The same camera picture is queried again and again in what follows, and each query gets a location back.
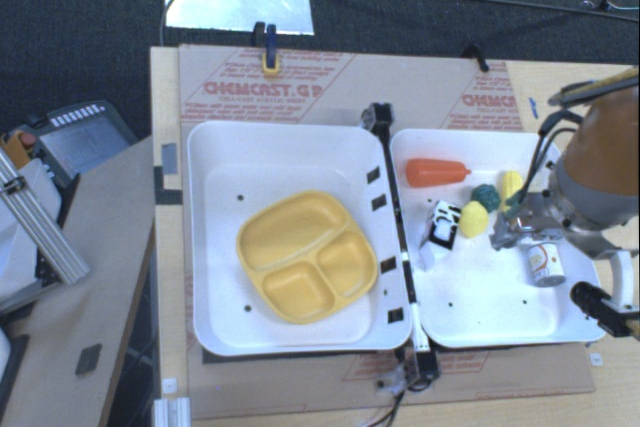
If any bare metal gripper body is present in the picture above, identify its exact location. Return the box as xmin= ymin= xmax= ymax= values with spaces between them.
xmin=514 ymin=191 xmax=572 ymax=237

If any yellow divided plate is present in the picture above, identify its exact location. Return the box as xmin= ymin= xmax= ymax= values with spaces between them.
xmin=235 ymin=189 xmax=379 ymax=326

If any white plastic tray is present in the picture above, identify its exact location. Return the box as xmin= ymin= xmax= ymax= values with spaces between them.
xmin=389 ymin=128 xmax=609 ymax=350
xmin=186 ymin=120 xmax=414 ymax=358

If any black block with thin wires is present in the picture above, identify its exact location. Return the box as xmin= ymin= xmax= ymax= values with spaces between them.
xmin=398 ymin=346 xmax=440 ymax=392
xmin=360 ymin=101 xmax=395 ymax=135

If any orange carrot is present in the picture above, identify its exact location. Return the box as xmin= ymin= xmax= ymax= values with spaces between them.
xmin=404 ymin=157 xmax=473 ymax=189

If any green broccoli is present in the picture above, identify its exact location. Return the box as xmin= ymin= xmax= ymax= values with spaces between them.
xmin=470 ymin=183 xmax=503 ymax=214

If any black cylinder on white bracket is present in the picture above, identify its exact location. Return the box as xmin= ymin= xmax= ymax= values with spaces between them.
xmin=569 ymin=248 xmax=640 ymax=339

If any brown cardboard board red print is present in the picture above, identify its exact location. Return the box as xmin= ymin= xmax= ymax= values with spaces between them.
xmin=177 ymin=43 xmax=597 ymax=421

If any white can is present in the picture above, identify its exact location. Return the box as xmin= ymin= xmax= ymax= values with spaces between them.
xmin=524 ymin=242 xmax=568 ymax=288

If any thin black and white rod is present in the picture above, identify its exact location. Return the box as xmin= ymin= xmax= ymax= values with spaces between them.
xmin=377 ymin=128 xmax=429 ymax=353

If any black and white carton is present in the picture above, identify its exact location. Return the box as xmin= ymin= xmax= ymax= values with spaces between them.
xmin=418 ymin=199 xmax=463 ymax=272

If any yellow lemon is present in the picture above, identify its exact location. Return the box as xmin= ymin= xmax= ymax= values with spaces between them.
xmin=458 ymin=200 xmax=490 ymax=239

